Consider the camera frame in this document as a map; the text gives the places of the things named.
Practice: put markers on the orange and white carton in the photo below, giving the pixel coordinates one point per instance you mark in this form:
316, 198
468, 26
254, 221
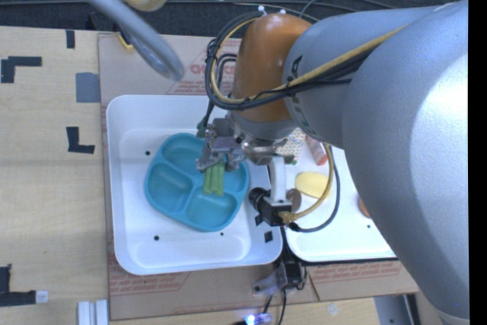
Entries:
317, 154

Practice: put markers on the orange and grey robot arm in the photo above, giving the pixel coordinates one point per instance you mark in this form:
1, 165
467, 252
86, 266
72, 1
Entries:
399, 125

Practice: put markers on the brown cardboard board, red print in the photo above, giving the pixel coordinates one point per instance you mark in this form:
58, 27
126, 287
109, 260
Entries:
133, 61

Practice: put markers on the yellow oval biscuit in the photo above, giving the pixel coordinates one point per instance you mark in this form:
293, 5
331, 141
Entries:
310, 184

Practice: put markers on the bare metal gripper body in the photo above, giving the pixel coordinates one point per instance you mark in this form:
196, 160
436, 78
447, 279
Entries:
262, 152

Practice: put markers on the brown round toy food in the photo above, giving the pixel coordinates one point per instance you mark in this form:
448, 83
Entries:
294, 198

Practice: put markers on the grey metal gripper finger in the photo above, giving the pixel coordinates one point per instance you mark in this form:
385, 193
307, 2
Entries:
204, 161
235, 162

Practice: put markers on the white patterned packet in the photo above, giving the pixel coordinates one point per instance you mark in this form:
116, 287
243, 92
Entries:
295, 142

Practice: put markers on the orange round toy food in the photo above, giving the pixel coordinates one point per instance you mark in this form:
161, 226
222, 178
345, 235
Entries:
363, 208

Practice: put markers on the green toy bean bundle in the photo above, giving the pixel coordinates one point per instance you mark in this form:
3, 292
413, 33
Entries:
214, 180

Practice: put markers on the white plastic tray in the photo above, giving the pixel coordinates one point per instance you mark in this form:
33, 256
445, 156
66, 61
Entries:
152, 247
335, 239

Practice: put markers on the blue divided plate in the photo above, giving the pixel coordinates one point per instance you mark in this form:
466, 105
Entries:
171, 186

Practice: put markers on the black cylinder on white bracket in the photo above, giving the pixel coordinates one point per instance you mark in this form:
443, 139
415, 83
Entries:
279, 182

